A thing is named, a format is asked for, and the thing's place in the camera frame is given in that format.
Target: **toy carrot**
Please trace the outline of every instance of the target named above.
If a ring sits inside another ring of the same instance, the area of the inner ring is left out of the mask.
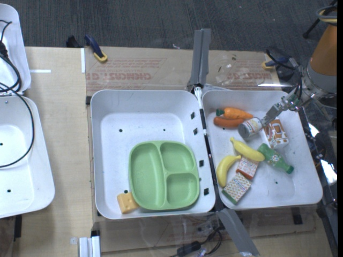
[[[226,127],[226,128],[230,128],[230,129],[234,129],[234,128],[238,127],[243,122],[244,122],[244,119],[225,119],[223,117],[218,117],[218,116],[216,116],[213,119],[213,123],[216,126]]]
[[[217,109],[216,115],[223,115],[226,119],[251,119],[253,117],[252,114],[244,110],[230,107],[224,108],[223,110]]]

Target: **blue clamp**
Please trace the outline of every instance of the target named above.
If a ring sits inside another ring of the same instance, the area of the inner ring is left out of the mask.
[[[287,57],[280,57],[280,58],[277,58],[276,61],[281,63],[281,64],[286,64],[288,62],[288,58]],[[262,67],[263,69],[265,70],[271,70],[274,66],[276,66],[278,63],[274,62],[273,60],[267,62],[267,61],[264,61],[262,62]]]
[[[95,58],[102,63],[105,62],[107,60],[107,55],[103,51],[101,51],[96,40],[88,34],[85,35],[85,40],[87,45],[92,47]]]

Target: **gray carpet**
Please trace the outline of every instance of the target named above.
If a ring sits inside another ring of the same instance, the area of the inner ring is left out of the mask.
[[[306,40],[315,12],[332,0],[0,0],[19,12],[26,46],[81,45],[192,49],[194,30],[210,28],[210,49],[264,51],[275,46],[300,63],[326,24]]]

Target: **green plastic plate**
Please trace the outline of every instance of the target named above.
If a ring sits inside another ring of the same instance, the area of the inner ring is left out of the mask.
[[[191,149],[174,141],[149,141],[134,146],[129,157],[133,198],[150,210],[180,209],[199,196],[199,174]]]

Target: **small juice box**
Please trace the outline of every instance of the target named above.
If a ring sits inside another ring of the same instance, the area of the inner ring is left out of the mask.
[[[252,180],[257,170],[258,164],[259,162],[253,161],[242,156],[240,163],[238,164],[238,167],[236,169],[236,172],[240,172],[245,176],[245,178]]]
[[[240,172],[236,173],[226,187],[223,188],[222,193],[235,205],[245,195],[251,186],[251,181],[246,179]]]
[[[289,143],[288,137],[281,124],[280,119],[276,118],[271,121],[264,128],[264,132],[267,135],[268,142],[271,148],[280,149]]]

